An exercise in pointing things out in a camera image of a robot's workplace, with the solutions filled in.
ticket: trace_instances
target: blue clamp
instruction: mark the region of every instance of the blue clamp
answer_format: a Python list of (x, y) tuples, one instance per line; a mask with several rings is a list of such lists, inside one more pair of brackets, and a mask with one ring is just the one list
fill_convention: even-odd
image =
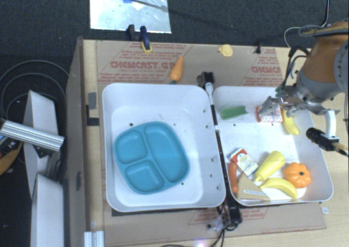
[(131, 24), (126, 30), (126, 40), (139, 40), (142, 45), (142, 49), (145, 53), (151, 53), (153, 51), (152, 46), (149, 42), (149, 35), (145, 26), (141, 26), (140, 29), (141, 35), (137, 38), (135, 33), (135, 25)]

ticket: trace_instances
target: small orange object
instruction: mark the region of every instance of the small orange object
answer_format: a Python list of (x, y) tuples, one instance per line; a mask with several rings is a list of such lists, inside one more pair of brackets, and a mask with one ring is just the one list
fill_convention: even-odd
[(285, 177), (297, 189), (304, 188), (311, 182), (309, 170), (305, 165), (297, 162), (292, 162), (285, 168)]
[(239, 191), (239, 185), (238, 185), (237, 178), (236, 178), (237, 168), (238, 168), (238, 165), (233, 161), (228, 165), (228, 175), (229, 175), (229, 181), (230, 181), (230, 188), (234, 194), (236, 194)]
[(171, 70), (170, 78), (174, 81), (179, 81), (183, 73), (183, 56), (180, 56)]

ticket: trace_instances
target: black carpet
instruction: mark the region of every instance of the black carpet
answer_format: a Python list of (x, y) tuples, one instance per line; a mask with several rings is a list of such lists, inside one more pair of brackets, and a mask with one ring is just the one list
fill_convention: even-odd
[[(172, 34), (150, 34), (151, 41), (174, 43), (285, 46), (292, 26), (320, 25), (326, 0), (167, 0)], [(331, 0), (329, 23), (348, 17), (348, 0)], [(0, 0), (0, 77), (13, 65), (31, 60), (52, 61), (69, 71), (77, 36), (124, 40), (120, 31), (89, 28), (89, 0)], [(292, 45), (311, 47), (312, 39), (290, 32)], [(49, 65), (35, 64), (11, 72), (0, 82), (0, 93), (13, 77), (40, 72), (65, 87), (66, 77)], [(64, 99), (59, 89), (40, 77), (23, 78), (8, 87), (5, 105), (29, 88), (51, 93), (64, 133)], [(9, 119), (20, 122), (25, 97), (9, 108)], [(31, 201), (25, 165), (16, 160), (13, 172), (0, 176), (0, 246), (30, 245)]]

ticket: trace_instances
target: orange carrot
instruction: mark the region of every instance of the orange carrot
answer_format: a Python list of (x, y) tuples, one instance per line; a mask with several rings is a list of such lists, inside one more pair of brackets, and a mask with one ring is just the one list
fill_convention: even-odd
[(171, 80), (179, 81), (183, 72), (183, 56), (180, 56), (171, 70)]
[(228, 175), (229, 175), (229, 181), (230, 181), (230, 188), (233, 193), (237, 193), (239, 190), (239, 185), (236, 178), (236, 170), (237, 170), (237, 164), (235, 162), (231, 162), (228, 165)]

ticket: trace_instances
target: tag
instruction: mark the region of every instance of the tag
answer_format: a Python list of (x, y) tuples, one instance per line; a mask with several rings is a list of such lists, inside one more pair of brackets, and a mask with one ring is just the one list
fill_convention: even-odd
[(260, 195), (260, 196), (266, 196), (267, 194), (265, 192), (256, 192), (251, 190), (244, 190), (245, 194), (253, 194), (253, 195)]
[(329, 214), (327, 207), (321, 207), (321, 210), (322, 210), (322, 214), (324, 214), (324, 215)]
[(250, 176), (258, 168), (258, 164), (253, 161), (243, 148), (239, 148), (237, 151), (229, 154), (228, 159), (234, 161), (247, 176)]

